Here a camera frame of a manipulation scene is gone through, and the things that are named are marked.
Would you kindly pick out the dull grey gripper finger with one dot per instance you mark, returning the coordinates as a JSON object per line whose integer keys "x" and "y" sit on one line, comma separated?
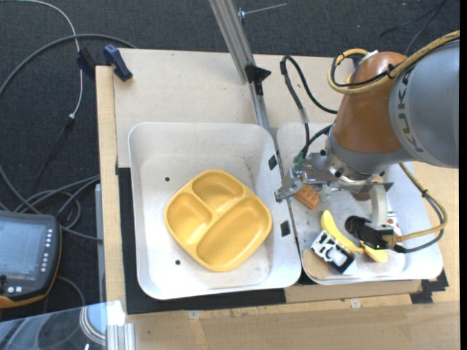
{"x": 327, "y": 191}
{"x": 288, "y": 188}

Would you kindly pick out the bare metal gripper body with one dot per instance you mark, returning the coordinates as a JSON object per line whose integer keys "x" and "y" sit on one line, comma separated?
{"x": 339, "y": 177}

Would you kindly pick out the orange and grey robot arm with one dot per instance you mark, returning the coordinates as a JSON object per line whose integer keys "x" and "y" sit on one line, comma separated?
{"x": 368, "y": 122}

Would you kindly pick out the orange biscuit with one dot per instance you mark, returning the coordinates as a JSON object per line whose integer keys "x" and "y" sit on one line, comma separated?
{"x": 308, "y": 198}

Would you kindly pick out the brown rounded object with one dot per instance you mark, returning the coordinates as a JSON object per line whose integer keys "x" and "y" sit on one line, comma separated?
{"x": 362, "y": 196}

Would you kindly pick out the yellow banana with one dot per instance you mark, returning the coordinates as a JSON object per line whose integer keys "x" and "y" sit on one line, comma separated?
{"x": 330, "y": 226}

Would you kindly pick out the black and white carton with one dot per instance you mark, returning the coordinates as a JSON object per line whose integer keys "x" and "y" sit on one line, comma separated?
{"x": 330, "y": 248}

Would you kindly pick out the white packet with red print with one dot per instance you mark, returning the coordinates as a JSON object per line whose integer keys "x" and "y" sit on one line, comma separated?
{"x": 393, "y": 222}

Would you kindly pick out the brown round disc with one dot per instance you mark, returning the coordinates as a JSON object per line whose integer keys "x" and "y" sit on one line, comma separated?
{"x": 314, "y": 266}

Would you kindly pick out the yellow divided plate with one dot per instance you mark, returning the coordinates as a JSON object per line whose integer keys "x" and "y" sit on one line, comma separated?
{"x": 219, "y": 221}

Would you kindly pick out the white plastic tray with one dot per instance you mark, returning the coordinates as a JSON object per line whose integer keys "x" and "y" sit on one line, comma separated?
{"x": 416, "y": 246}
{"x": 157, "y": 253}

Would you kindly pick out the pale wood board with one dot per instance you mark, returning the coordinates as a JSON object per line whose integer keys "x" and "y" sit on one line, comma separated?
{"x": 182, "y": 86}

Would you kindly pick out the black cylinder on white bracket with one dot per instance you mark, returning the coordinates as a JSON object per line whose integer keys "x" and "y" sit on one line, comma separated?
{"x": 368, "y": 230}

